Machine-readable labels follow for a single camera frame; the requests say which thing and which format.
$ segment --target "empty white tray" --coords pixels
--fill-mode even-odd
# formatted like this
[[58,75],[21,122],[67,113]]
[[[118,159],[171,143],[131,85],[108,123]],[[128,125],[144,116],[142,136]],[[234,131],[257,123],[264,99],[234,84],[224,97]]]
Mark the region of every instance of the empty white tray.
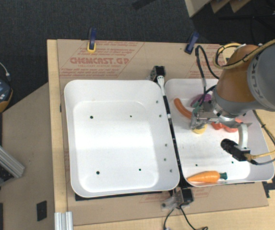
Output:
[[[217,80],[208,79],[207,87],[217,83]],[[252,165],[248,162],[239,162],[224,151],[220,143],[228,138],[238,143],[239,134],[228,133],[224,129],[215,130],[208,125],[203,134],[196,134],[190,129],[190,119],[184,117],[175,107],[173,100],[179,98],[182,104],[190,111],[192,101],[203,93],[200,79],[171,79],[165,84],[166,96],[170,106],[171,117],[179,151],[179,158],[185,178],[199,172],[215,170],[227,173],[227,180],[217,183],[190,183],[193,186],[211,186],[218,184],[249,183],[270,180],[275,173],[273,163],[266,165]],[[251,111],[239,117],[244,123],[252,123],[248,127],[248,147],[251,154],[268,152],[260,124]],[[257,159],[258,162],[271,160],[270,156]]]
[[178,185],[177,159],[156,83],[73,80],[64,98],[76,194],[110,196]]

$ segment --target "black floor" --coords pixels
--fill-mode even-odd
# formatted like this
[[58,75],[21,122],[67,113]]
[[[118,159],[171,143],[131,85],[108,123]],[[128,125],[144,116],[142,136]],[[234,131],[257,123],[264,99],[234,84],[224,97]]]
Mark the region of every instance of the black floor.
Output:
[[199,43],[265,43],[275,38],[275,17],[223,20],[224,16],[270,15],[275,0],[252,0],[237,13],[226,5],[214,14],[206,5],[192,18],[184,0],[0,0],[0,62],[11,73],[10,105],[48,81],[47,39],[83,39],[97,28],[98,40],[184,43],[197,31]]

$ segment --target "toy carrot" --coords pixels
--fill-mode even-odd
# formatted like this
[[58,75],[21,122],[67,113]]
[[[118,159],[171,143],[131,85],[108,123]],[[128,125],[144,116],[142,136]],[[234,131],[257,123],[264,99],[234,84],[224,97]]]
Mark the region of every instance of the toy carrot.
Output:
[[218,173],[217,171],[205,171],[198,174],[195,174],[187,178],[188,182],[205,182],[205,183],[214,183],[219,179],[227,179],[227,173]]
[[183,105],[182,102],[179,98],[174,99],[174,104],[176,106],[176,108],[178,109],[178,111],[186,116],[187,118],[191,119],[191,112],[189,110],[187,110]]

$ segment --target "wooden table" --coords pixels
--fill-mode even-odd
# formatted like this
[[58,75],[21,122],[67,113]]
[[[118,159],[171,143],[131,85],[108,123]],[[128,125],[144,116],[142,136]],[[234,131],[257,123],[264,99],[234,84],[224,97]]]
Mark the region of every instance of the wooden table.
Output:
[[[62,117],[60,113],[60,81],[58,66],[58,45],[57,40],[48,40],[48,75],[50,94],[50,116],[52,135],[52,158],[53,158],[53,178],[54,178],[54,200],[55,212],[64,213],[68,211],[66,196],[66,180],[63,152]],[[275,113],[260,111],[260,116],[267,124],[267,127],[275,135]],[[266,142],[270,150],[274,149],[270,139],[265,135]],[[229,210],[222,212],[202,213],[188,215],[193,226],[200,228],[208,226],[210,230],[229,229],[275,229],[275,190],[270,191],[268,207],[248,208],[239,210]],[[102,223],[94,225],[83,225],[74,227],[75,230],[103,230],[103,229],[154,229],[161,230],[164,218],[148,218],[142,220],[130,220],[112,223]],[[168,226],[171,229],[190,229],[183,216],[172,216],[168,219]]]

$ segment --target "blue clamp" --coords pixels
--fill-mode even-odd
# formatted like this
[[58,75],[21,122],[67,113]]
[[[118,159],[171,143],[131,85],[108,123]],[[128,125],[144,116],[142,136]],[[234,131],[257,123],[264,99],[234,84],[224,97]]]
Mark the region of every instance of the blue clamp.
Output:
[[89,42],[87,43],[87,51],[89,53],[94,53],[96,51],[96,43],[95,43],[96,33],[97,33],[97,29],[93,27],[89,29],[89,33],[88,33]]
[[198,38],[199,38],[199,33],[193,32],[193,34],[191,35],[190,41],[186,45],[184,50],[186,53],[191,54],[193,52],[194,44],[197,42]]

